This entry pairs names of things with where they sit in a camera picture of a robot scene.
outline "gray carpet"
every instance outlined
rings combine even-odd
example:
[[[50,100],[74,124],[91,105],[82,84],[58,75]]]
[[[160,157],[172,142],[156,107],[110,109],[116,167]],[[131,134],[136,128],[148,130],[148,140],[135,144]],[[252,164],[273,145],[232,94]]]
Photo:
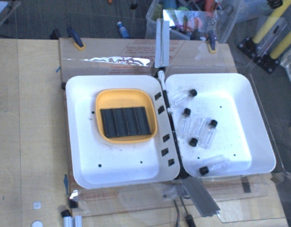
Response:
[[[49,39],[57,28],[64,37],[66,29],[72,26],[81,37],[120,38],[116,23],[122,21],[130,29],[133,38],[143,39],[146,32],[145,15],[152,0],[137,0],[135,11],[130,9],[133,0],[18,0],[21,6],[5,26],[0,28],[0,37],[23,39]],[[283,17],[291,29],[291,6]],[[253,36],[256,30],[252,21],[236,24],[228,39],[233,58],[238,67],[245,69],[250,59],[237,49],[237,45],[246,36]],[[291,82],[283,67],[272,74],[266,73],[254,65],[246,76],[257,89],[269,125],[271,142],[277,157],[275,173],[286,173],[277,182],[282,205],[291,226]]]

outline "plastic storage bin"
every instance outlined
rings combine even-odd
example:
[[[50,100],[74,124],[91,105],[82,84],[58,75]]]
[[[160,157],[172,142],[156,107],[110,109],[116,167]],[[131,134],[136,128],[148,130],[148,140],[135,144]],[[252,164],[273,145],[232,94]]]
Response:
[[[272,13],[267,0],[242,0],[236,23]]]
[[[160,3],[161,0],[153,0],[147,14],[146,14],[146,20],[147,20],[147,28],[146,28],[146,39],[155,39],[156,38],[156,26],[157,22],[153,20],[153,15],[155,14],[155,9],[157,5]],[[238,18],[238,10],[240,8],[242,0],[221,0],[221,3],[223,6],[227,4],[231,4],[234,6],[234,11],[231,13],[229,17],[229,21],[226,24],[226,26],[219,32],[218,41],[219,43],[226,43],[236,21]],[[170,30],[170,39],[171,40],[190,40],[190,37],[187,35],[184,35],[178,31]]]

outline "glass vial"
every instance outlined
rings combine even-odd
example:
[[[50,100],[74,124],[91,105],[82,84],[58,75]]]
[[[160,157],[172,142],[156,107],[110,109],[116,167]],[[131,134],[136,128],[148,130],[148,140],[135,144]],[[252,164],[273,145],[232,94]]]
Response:
[[[192,100],[195,96],[197,96],[197,94],[198,93],[195,89],[179,93],[170,100],[170,106],[172,108],[176,108],[185,102]]]
[[[190,122],[191,122],[190,115],[191,115],[191,110],[189,108],[185,108],[178,122],[177,135],[179,138],[183,139],[189,133]]]
[[[213,139],[216,134],[216,127],[218,122],[216,120],[211,120],[210,123],[205,127],[201,137],[199,138],[199,145],[205,149],[212,146]]]
[[[192,147],[196,147],[197,143],[199,141],[199,138],[201,137],[201,132],[203,128],[205,127],[206,119],[202,117],[196,117],[193,122],[191,123],[191,139],[189,141],[189,145]]]
[[[131,37],[130,37],[127,29],[122,25],[122,22],[118,22],[117,25],[118,25],[118,29],[119,29],[119,32],[121,34],[121,37],[123,39],[130,39]]]
[[[231,168],[231,160],[229,158],[223,158],[218,161],[208,163],[206,166],[200,167],[199,172],[201,175],[214,174],[225,171]]]

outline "cable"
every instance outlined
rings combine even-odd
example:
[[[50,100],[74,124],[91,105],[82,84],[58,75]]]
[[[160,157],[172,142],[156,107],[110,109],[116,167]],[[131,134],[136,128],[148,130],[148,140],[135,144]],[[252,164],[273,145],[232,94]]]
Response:
[[[184,210],[185,210],[186,214],[188,215],[188,212],[187,212],[187,209],[186,209],[186,206],[185,206],[185,204],[184,204],[184,202],[183,202],[182,197],[180,197],[180,200],[181,200],[181,202],[182,202],[182,205],[183,205],[183,207],[184,207]]]
[[[174,204],[175,204],[175,207],[176,207],[176,210],[177,210],[176,227],[178,227],[179,226],[179,222],[180,222],[180,211],[179,211],[179,207],[177,205],[176,200],[174,200]]]
[[[181,200],[182,205],[184,207],[184,210],[186,212],[185,221],[186,221],[187,225],[189,227],[196,227],[196,224],[194,223],[194,218],[193,218],[193,216],[191,214],[188,213],[188,211],[186,209],[186,206],[185,206],[185,204],[184,204],[183,199],[182,199],[181,196],[180,196],[180,200]]]

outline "small bottle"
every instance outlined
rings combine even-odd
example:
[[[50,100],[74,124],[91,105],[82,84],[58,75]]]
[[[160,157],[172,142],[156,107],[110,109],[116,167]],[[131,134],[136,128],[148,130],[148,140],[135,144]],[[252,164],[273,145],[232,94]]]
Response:
[[[201,138],[199,139],[199,145],[201,147],[207,149],[212,146],[212,142],[216,134],[217,124],[218,122],[213,119],[203,130],[203,133],[201,132]]]
[[[189,133],[189,127],[190,127],[190,122],[191,122],[190,115],[191,115],[191,110],[189,108],[185,108],[178,122],[177,135],[179,138],[183,139]]]
[[[214,174],[225,171],[231,168],[231,160],[229,158],[223,158],[218,161],[211,162],[206,166],[200,167],[199,172],[201,175]]]
[[[130,39],[130,35],[129,33],[127,32],[127,29],[122,25],[122,22],[118,22],[117,23],[118,25],[118,28],[119,28],[119,32],[122,36],[123,39]]]
[[[176,108],[184,104],[186,101],[192,100],[195,96],[197,96],[197,94],[198,93],[195,89],[179,93],[170,100],[170,106]]]
[[[195,118],[194,122],[192,123],[191,126],[191,136],[192,138],[189,141],[189,145],[196,147],[197,143],[199,141],[199,138],[201,137],[201,132],[205,126],[205,118],[202,117],[197,117]]]

